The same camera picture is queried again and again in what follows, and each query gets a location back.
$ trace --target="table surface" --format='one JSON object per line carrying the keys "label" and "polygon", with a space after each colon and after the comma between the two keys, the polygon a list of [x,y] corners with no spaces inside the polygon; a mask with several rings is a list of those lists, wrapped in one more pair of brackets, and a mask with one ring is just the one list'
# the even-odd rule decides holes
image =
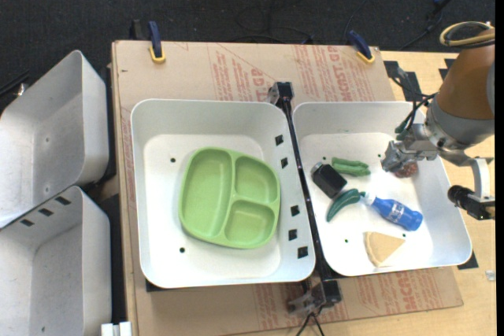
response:
{"label": "table surface", "polygon": [[[436,92],[441,83],[442,76],[439,69],[446,67],[445,59],[454,59],[457,54],[439,53],[411,53],[411,52],[381,52],[384,61],[397,61],[407,72],[415,72],[421,91],[425,94]],[[404,100],[402,88],[391,81],[392,91],[396,100]],[[115,94],[114,111],[116,116],[116,136],[121,137],[121,122],[117,121],[120,115],[120,100]],[[481,144],[467,150],[469,156],[493,157],[495,155],[495,137],[491,136]],[[117,163],[124,163],[124,156],[117,156]],[[452,184],[464,184],[473,187],[473,173],[471,168],[459,168],[445,162],[445,169]],[[495,194],[495,163],[490,164],[491,192]],[[119,185],[120,191],[124,191],[124,184]],[[329,335],[377,335],[387,334],[424,336],[425,334],[471,334],[492,336],[497,334],[497,308],[496,308],[496,281],[491,274],[496,270],[495,249],[495,221],[477,221],[464,214],[464,221],[472,240],[473,250],[477,259],[478,267],[459,270],[454,268],[454,275],[459,286],[464,304],[456,308],[436,309],[428,312],[414,312],[395,316],[382,316],[371,319],[356,319],[350,321],[324,323],[324,334]],[[123,243],[131,246],[130,235],[123,231]],[[128,284],[133,283],[131,250],[123,246],[124,273],[126,283],[126,303],[128,318],[135,314],[135,291]],[[254,332],[256,336],[293,336],[298,328],[269,330]],[[317,327],[308,326],[303,334],[319,334]]]}

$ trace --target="green plate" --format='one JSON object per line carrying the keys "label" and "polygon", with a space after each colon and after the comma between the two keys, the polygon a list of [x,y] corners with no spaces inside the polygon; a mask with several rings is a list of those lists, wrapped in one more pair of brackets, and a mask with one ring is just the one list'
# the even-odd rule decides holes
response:
{"label": "green plate", "polygon": [[252,249],[275,234],[280,181],[264,161],[234,150],[195,151],[183,174],[179,218],[203,241]]}

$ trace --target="blue clamp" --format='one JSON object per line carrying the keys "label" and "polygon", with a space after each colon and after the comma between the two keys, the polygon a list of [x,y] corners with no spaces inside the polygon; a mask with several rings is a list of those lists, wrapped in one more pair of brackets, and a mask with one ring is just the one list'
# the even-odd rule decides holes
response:
{"label": "blue clamp", "polygon": [[366,41],[355,31],[350,31],[347,35],[350,43],[357,48],[357,55],[366,63],[373,63],[375,57],[371,54]]}
{"label": "blue clamp", "polygon": [[152,46],[149,48],[150,56],[154,63],[163,63],[166,60],[165,52],[161,46],[161,36],[159,34],[158,25],[155,21],[149,21],[149,34]]}

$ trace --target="cheese wedge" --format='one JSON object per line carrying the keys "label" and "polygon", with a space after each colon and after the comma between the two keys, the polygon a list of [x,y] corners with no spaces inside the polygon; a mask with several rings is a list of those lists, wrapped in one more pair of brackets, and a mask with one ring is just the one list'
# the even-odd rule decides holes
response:
{"label": "cheese wedge", "polygon": [[375,231],[366,231],[365,250],[368,253],[369,260],[377,268],[386,266],[385,260],[394,253],[405,240]]}

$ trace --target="bottle cap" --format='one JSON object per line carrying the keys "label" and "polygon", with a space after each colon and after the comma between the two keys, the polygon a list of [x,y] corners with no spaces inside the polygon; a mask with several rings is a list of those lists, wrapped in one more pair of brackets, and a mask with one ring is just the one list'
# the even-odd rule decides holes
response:
{"label": "bottle cap", "polygon": [[366,192],[365,195],[362,197],[362,201],[367,204],[367,206],[370,206],[373,204],[375,201],[376,195],[371,194],[369,192]]}

